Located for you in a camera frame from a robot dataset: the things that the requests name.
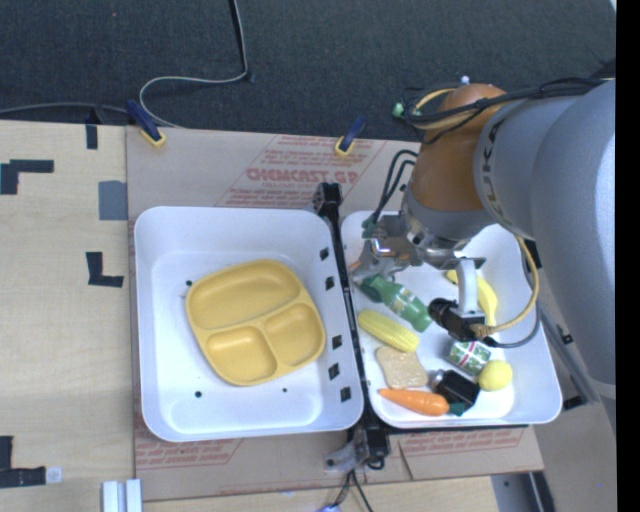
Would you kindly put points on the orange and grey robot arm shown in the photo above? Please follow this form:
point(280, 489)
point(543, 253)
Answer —
point(550, 190)

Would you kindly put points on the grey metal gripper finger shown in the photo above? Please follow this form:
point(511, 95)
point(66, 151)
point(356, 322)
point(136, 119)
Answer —
point(361, 267)
point(386, 276)

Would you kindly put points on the yellow divided plate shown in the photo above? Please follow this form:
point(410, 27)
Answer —
point(245, 295)

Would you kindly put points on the green and white can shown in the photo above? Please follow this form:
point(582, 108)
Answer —
point(469, 356)

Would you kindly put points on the beige bread slice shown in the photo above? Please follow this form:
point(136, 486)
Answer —
point(400, 370)

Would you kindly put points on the yellow lemon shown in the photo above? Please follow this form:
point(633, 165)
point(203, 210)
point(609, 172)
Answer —
point(495, 375)

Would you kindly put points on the yellow banana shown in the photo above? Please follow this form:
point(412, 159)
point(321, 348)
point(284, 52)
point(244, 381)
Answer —
point(486, 295)

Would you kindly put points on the yellow corn cob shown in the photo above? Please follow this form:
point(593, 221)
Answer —
point(387, 330)

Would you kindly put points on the white plastic tray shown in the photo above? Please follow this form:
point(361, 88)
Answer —
point(525, 390)
point(170, 325)

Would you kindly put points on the thin black rod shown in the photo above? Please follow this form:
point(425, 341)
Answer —
point(350, 320)

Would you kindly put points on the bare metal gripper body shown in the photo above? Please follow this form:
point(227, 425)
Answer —
point(400, 245)

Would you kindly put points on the black cylinder on white bracket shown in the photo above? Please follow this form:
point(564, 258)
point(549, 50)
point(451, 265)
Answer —
point(452, 315)

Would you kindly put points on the orange carrot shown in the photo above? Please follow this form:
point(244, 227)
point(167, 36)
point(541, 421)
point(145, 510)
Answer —
point(420, 401)

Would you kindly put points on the brown cardboard board, red print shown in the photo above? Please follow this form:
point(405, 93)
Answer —
point(200, 165)

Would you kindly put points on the green plastic bottle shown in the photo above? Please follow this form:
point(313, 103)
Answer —
point(400, 300)

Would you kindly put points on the black bottle with silver cap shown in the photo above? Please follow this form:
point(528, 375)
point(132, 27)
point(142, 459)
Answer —
point(457, 387)

